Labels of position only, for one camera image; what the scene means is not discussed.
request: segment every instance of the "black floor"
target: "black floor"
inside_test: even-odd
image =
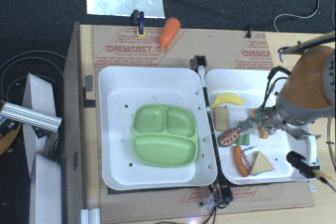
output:
[[[277,15],[290,13],[308,16],[314,12],[316,0],[163,0],[166,17],[177,17],[184,28],[216,28],[275,31]],[[334,30],[331,16],[335,0],[320,0],[319,13],[311,19],[282,17],[280,31],[327,33]],[[10,58],[32,50],[50,50],[67,54],[73,24],[128,25],[129,19],[95,16],[86,13],[86,0],[0,0],[0,66]],[[147,19],[148,26],[163,26],[162,19]],[[63,68],[64,61],[50,55],[44,57]],[[27,72],[53,79],[55,95],[61,99],[61,81],[57,71],[40,60],[27,59],[10,68],[1,86],[10,84]],[[21,103],[24,80],[14,84],[9,99]],[[29,176],[24,146],[16,140],[11,153],[0,156],[0,223],[28,223]]]

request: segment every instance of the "green plate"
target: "green plate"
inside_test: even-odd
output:
[[[198,133],[192,113],[179,106],[146,104],[137,109],[132,122],[132,149],[143,163],[182,167],[198,153]]]

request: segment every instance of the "yellow banana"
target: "yellow banana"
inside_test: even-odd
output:
[[[213,109],[216,105],[223,104],[223,103],[232,103],[236,105],[243,105],[243,99],[234,94],[234,93],[221,93],[215,97],[214,102],[211,105],[211,109]]]

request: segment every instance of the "toy banana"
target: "toy banana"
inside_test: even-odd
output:
[[[221,93],[215,97],[214,102],[211,105],[211,109],[213,109],[216,105],[223,104],[223,103],[232,103],[236,105],[243,105],[243,99],[234,94],[234,93]]]

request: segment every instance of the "white tray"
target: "white tray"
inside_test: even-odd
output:
[[[99,74],[102,175],[116,190],[206,186],[217,177],[211,131],[201,80],[182,68],[106,67]],[[186,167],[162,168],[133,155],[131,124],[136,109],[148,103],[181,106],[195,117],[199,150]]]
[[[224,92],[231,92],[239,95],[244,100],[243,106],[238,106],[230,103],[223,105],[227,106],[229,112],[229,127],[236,127],[238,121],[245,120],[253,108],[259,107],[265,94],[267,84],[268,71],[256,70],[211,70],[207,73],[205,83],[207,85],[210,104],[214,101],[215,97]],[[279,80],[273,92],[280,91],[284,80]],[[275,105],[276,96],[271,94],[266,106]],[[219,137],[222,132],[216,131],[216,137]],[[274,170],[262,173],[256,176],[243,177],[236,169],[233,160],[233,146],[218,147],[222,170],[225,177],[232,183],[238,185],[245,184],[260,184],[260,183],[273,183],[273,182],[287,182],[297,180],[307,180],[302,176],[297,169],[293,168],[287,161],[286,155],[290,151],[296,151],[303,156],[315,156],[316,154],[316,141],[313,139],[295,140],[288,133],[277,130],[268,139],[259,138],[258,131],[249,132],[250,145],[241,146],[242,150],[257,146],[261,152],[265,154],[271,162]]]

